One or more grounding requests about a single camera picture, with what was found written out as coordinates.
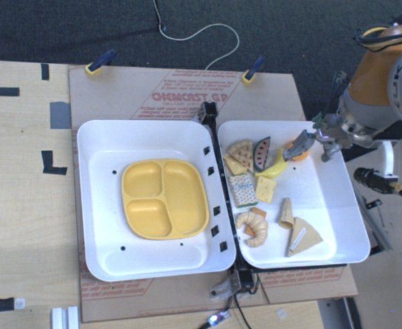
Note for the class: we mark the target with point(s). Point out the yellow cheese wedge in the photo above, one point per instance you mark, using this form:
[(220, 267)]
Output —
[(235, 166)]

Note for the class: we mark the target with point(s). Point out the black cylinder on white bracket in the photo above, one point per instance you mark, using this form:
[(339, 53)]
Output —
[(375, 180)]

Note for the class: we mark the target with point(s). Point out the yellow banana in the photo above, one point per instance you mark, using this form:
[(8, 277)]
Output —
[(274, 170)]

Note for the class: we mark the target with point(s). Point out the tan toy croissant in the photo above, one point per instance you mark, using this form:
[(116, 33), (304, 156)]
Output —
[(257, 223)]

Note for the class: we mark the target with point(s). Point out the brown cardboard board red print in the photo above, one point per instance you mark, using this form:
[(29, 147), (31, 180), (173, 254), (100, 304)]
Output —
[(135, 91)]

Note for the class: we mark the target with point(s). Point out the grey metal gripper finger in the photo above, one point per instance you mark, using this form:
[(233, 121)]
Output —
[(300, 146), (329, 151)]

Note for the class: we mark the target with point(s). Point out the toy watermelon slice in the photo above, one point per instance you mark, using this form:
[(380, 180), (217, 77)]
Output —
[(262, 154)]

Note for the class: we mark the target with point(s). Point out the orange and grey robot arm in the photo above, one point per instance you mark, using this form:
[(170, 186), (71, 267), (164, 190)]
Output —
[(372, 77)]

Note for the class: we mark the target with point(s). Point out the toy pizza slice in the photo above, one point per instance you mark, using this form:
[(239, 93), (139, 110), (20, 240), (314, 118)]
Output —
[(241, 151)]

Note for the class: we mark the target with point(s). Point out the yellow divided plate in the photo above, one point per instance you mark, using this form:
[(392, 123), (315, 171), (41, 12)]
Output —
[(183, 190)]

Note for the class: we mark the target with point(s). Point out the small patterned white carton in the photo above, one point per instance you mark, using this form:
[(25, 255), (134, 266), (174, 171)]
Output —
[(243, 190)]

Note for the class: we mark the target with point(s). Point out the orange toy fruit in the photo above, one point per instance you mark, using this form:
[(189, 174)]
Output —
[(301, 156)]

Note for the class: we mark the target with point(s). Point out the orange cheese piece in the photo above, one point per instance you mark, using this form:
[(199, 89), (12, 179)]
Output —
[(249, 231), (259, 212)]

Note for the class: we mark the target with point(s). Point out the white plastic tray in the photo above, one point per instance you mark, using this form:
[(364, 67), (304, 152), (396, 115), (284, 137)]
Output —
[(327, 190), (101, 201)]

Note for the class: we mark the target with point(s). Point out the yellow square cheese slice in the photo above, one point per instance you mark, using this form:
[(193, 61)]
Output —
[(265, 188)]

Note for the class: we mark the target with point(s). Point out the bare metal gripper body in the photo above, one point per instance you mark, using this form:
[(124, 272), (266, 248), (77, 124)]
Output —
[(344, 129)]

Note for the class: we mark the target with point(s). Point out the tan triangular wedge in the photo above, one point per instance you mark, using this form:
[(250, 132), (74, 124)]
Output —
[(305, 238)]

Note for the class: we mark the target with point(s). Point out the tan ice cream cone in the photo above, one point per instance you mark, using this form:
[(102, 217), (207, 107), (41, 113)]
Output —
[(286, 214)]

